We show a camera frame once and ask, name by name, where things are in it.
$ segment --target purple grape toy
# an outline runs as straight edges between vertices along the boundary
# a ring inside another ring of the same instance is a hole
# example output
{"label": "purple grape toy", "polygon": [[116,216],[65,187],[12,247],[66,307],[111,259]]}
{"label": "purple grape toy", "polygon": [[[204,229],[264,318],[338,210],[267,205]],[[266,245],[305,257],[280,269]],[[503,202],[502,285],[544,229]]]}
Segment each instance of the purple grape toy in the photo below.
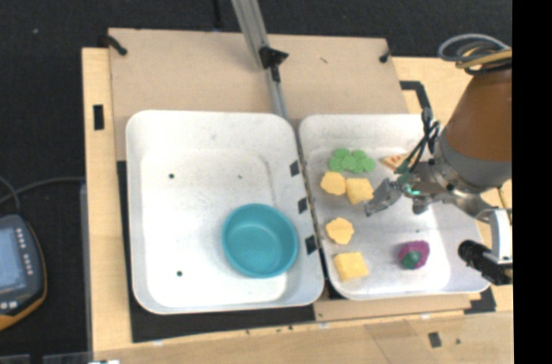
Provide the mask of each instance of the purple grape toy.
{"label": "purple grape toy", "polygon": [[407,242],[398,251],[398,260],[406,269],[419,269],[429,256],[430,245],[422,240]]}

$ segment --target black carpet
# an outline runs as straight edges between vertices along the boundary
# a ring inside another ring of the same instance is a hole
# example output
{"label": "black carpet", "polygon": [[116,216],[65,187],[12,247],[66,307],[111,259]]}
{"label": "black carpet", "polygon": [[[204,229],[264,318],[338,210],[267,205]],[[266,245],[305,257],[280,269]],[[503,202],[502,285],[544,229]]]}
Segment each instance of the black carpet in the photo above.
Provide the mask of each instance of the black carpet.
{"label": "black carpet", "polygon": [[[223,31],[237,31],[219,0]],[[387,38],[398,56],[434,56],[452,35],[511,44],[512,0],[260,0],[269,33]],[[211,0],[0,0],[0,176],[15,187],[85,174],[81,47],[109,27],[213,29]],[[0,197],[7,191],[0,186]],[[0,204],[0,215],[13,203]],[[0,332],[0,356],[87,348],[78,184],[22,195],[46,257],[49,293]]]}

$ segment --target yellow sponge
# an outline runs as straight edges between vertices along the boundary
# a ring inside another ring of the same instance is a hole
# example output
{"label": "yellow sponge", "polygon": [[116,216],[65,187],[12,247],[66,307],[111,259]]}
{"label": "yellow sponge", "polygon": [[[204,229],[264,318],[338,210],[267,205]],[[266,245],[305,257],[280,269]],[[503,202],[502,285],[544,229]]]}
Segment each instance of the yellow sponge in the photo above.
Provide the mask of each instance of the yellow sponge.
{"label": "yellow sponge", "polygon": [[373,198],[373,188],[368,179],[346,179],[347,197],[351,204],[368,201]]}
{"label": "yellow sponge", "polygon": [[369,274],[368,268],[360,252],[347,252],[334,257],[339,278],[342,281],[365,277]]}
{"label": "yellow sponge", "polygon": [[326,224],[326,231],[337,244],[348,244],[354,234],[354,227],[349,220],[338,217]]}
{"label": "yellow sponge", "polygon": [[347,190],[345,186],[345,178],[340,173],[328,171],[322,177],[320,187],[328,194],[343,195]]}

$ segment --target blue bowl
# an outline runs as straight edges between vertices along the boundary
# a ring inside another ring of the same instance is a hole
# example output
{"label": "blue bowl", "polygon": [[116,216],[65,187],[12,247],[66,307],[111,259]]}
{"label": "blue bowl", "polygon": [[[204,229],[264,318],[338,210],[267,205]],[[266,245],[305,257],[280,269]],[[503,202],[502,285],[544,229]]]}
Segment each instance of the blue bowl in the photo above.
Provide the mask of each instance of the blue bowl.
{"label": "blue bowl", "polygon": [[265,204],[232,211],[223,225],[223,249],[230,264],[254,278],[271,278],[297,259],[298,236],[292,222]]}

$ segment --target sink basin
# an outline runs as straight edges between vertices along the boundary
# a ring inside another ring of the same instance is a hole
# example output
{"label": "sink basin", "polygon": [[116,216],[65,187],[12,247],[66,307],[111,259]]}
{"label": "sink basin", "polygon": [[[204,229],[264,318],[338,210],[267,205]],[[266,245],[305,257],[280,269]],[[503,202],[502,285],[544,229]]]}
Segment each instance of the sink basin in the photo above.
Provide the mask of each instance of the sink basin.
{"label": "sink basin", "polygon": [[[373,188],[396,175],[380,159],[409,153],[423,136],[418,115],[318,115],[300,124],[306,177],[314,200],[314,214],[320,228],[320,244],[334,288],[348,299],[368,300],[415,295],[471,293],[485,290],[489,283],[460,259],[458,246],[464,240],[481,242],[475,219],[452,204],[432,204],[421,215],[412,212],[412,201],[402,197],[389,208],[367,217],[363,203],[352,205],[346,196],[332,196],[320,187],[334,150],[360,149],[373,160],[370,173],[344,173],[344,177],[368,178]],[[346,245],[334,243],[325,225],[343,217],[354,227]],[[430,256],[425,266],[405,270],[398,252],[407,242],[426,241]],[[360,252],[368,276],[341,281],[333,258],[341,253]]]}
{"label": "sink basin", "polygon": [[[279,116],[145,110],[126,128],[133,289],[158,314],[308,305],[323,290],[296,138]],[[298,236],[297,258],[270,278],[245,276],[223,251],[224,221],[271,206]]]}

